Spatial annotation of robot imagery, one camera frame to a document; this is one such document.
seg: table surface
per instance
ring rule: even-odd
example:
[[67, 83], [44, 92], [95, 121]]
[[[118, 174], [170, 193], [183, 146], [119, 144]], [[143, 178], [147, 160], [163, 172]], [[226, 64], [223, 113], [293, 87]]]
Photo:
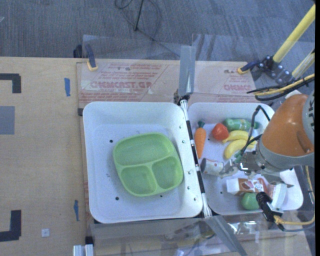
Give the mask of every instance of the table surface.
[[[11, 80], [0, 80], [0, 110], [11, 107], [14, 117], [14, 129], [0, 133], [0, 237], [10, 231], [12, 211], [21, 210], [21, 236], [0, 241], [3, 256], [71, 255], [74, 245], [85, 243], [92, 219], [86, 211], [88, 187], [78, 115], [76, 66], [81, 61], [0, 58], [0, 74], [21, 76], [21, 93], [13, 93]], [[65, 79], [70, 81], [70, 95]], [[47, 229], [49, 236], [43, 237]], [[311, 255], [303, 232], [241, 244], [249, 255]]]

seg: white tray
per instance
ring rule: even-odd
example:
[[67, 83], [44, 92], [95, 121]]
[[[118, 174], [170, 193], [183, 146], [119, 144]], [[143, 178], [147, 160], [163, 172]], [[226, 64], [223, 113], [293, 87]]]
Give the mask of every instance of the white tray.
[[[266, 104], [257, 103], [202, 103], [197, 102], [192, 104], [188, 109], [190, 125], [194, 133], [198, 127], [198, 121], [205, 122], [204, 129], [206, 130], [207, 140], [204, 145], [202, 158], [199, 159], [201, 163], [203, 158], [216, 160], [219, 162], [227, 163], [223, 158], [223, 152], [226, 145], [216, 141], [211, 135], [212, 129], [217, 123], [223, 122], [226, 118], [242, 118], [251, 120], [252, 115], [258, 105], [261, 105], [271, 118], [274, 111]], [[258, 129], [253, 130], [253, 136], [262, 134], [267, 127], [268, 120], [263, 112], [260, 110], [255, 117], [255, 121], [260, 124]], [[280, 173], [282, 180], [293, 185], [288, 188], [284, 203], [283, 210], [296, 210], [303, 204], [304, 198], [294, 170], [286, 170]], [[245, 210], [241, 206], [241, 197], [235, 196], [227, 192], [227, 180], [234, 178], [248, 178], [242, 171], [238, 171], [233, 176], [220, 177], [210, 174], [203, 174], [203, 184], [205, 194], [207, 197], [209, 207], [220, 215], [238, 215], [238, 214], [252, 214], [261, 212], [261, 210]]]
[[[203, 208], [182, 109], [173, 103], [92, 102], [83, 110], [89, 208], [101, 223], [191, 218]], [[182, 163], [182, 183], [165, 193], [137, 197], [123, 187], [112, 151], [120, 139], [160, 132], [174, 144]]]

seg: red tomato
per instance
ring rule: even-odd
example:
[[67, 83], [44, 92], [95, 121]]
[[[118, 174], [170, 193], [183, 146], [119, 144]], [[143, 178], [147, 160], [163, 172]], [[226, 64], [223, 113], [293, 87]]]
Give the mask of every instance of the red tomato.
[[222, 141], [229, 136], [228, 128], [220, 122], [215, 125], [211, 133], [217, 141]]

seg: green plate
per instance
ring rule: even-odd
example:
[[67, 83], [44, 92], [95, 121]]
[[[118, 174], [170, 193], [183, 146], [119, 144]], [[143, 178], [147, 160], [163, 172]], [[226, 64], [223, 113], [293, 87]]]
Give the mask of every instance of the green plate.
[[113, 149], [113, 160], [124, 188], [137, 197], [172, 190], [184, 178], [175, 146], [160, 132], [120, 140]]

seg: toy carrot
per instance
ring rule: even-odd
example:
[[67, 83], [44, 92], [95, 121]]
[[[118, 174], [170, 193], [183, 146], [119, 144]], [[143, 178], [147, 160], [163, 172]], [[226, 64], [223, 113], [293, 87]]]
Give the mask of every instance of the toy carrot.
[[195, 149], [196, 153], [198, 155], [198, 158], [201, 158], [202, 153], [204, 151], [205, 142], [206, 142], [206, 136], [207, 132], [204, 129], [205, 123], [203, 121], [198, 122], [198, 128], [195, 130], [194, 133], [194, 143], [195, 143]]

